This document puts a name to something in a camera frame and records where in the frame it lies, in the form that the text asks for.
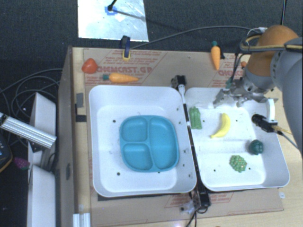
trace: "red tomato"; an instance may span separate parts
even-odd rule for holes
[[[246,61],[241,61],[241,67],[246,67],[247,62]]]
[[[84,73],[93,74],[96,72],[97,67],[98,67],[98,65],[95,62],[95,60],[92,58],[88,58],[82,66],[82,71]]]

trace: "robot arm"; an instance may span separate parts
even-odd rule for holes
[[[233,97],[240,107],[247,100],[265,103],[264,96],[277,86],[283,94],[286,118],[302,154],[302,38],[285,26],[272,26],[258,36],[256,46],[243,46],[252,53],[243,77],[216,96],[214,107]]]

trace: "blue plate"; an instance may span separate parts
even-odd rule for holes
[[[175,128],[160,116],[133,116],[124,120],[120,147],[124,163],[134,171],[167,171],[179,161]]]

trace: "yellow banana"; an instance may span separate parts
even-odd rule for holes
[[[225,136],[228,133],[230,127],[231,127],[231,119],[229,118],[229,116],[226,113],[223,113],[222,114],[222,124],[221,124],[220,129],[217,131],[216,134],[211,135],[210,138]]]

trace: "wooden table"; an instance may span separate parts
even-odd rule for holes
[[[74,79],[74,94],[85,93],[84,76],[81,71],[81,66],[84,62],[83,48],[73,48],[73,79]],[[289,129],[285,113],[282,106],[281,92],[275,89],[267,94],[267,97],[276,97],[279,100],[276,102],[276,119],[279,126]],[[78,114],[86,114],[85,105],[83,108],[78,108]],[[89,194],[89,168],[88,166],[88,151],[83,145],[87,144],[87,126],[86,123],[78,123],[75,126],[76,130],[76,154],[77,154],[77,172],[78,172],[78,200],[82,205],[80,212],[90,212],[90,194]],[[199,218],[197,226],[207,227],[300,227],[303,226],[303,171],[302,171],[302,156],[299,151],[292,146],[285,138],[279,136],[282,150],[290,172],[290,182],[286,187],[279,189],[285,198],[282,199],[284,211],[245,214],[227,217],[215,218]],[[128,227],[146,226],[146,227],[177,227],[185,226],[188,220],[158,222],[139,225],[128,225]]]

